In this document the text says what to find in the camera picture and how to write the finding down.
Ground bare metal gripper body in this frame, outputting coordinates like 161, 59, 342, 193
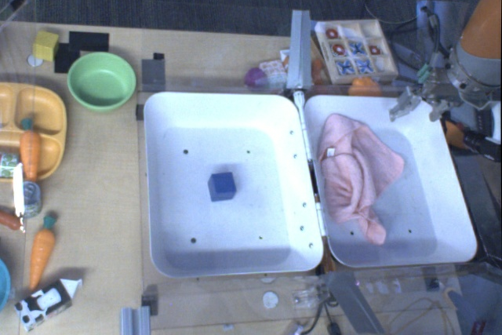
420, 64, 492, 111

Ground orange rounded toy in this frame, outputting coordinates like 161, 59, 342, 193
444, 120, 468, 150

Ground orange toy fruit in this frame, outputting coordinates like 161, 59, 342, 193
347, 76, 384, 97

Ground white plastic tray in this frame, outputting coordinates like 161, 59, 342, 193
303, 94, 479, 269
142, 90, 325, 279

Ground wooden tic-tac-toe box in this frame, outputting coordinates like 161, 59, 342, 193
314, 19, 399, 86

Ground pink cloth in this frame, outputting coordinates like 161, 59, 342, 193
316, 112, 406, 246

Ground orange toy food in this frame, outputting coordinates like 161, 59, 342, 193
311, 57, 327, 86

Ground red and white packet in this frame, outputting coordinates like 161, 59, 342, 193
258, 59, 290, 90

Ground purple grapes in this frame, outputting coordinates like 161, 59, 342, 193
244, 67, 268, 89

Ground blue cube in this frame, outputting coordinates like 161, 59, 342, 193
206, 170, 238, 203

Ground green bowl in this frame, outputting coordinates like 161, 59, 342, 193
66, 51, 138, 114

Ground pale wood board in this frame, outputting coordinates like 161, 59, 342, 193
0, 20, 471, 335

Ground orange divided plate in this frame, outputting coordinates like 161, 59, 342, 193
0, 82, 68, 182

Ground yellow cube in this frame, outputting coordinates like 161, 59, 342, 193
31, 30, 60, 63

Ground orange carrot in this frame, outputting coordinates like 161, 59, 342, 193
19, 118, 43, 184
27, 213, 58, 292

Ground clear plastic cup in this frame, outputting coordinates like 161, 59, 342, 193
22, 180, 43, 218

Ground green and white packet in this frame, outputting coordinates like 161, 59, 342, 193
0, 152, 21, 180

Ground cow print milk carton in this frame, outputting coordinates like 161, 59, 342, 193
13, 277, 84, 333

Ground red sausage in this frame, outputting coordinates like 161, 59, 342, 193
0, 209, 23, 231

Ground blue plate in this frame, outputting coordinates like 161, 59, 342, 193
0, 257, 13, 313

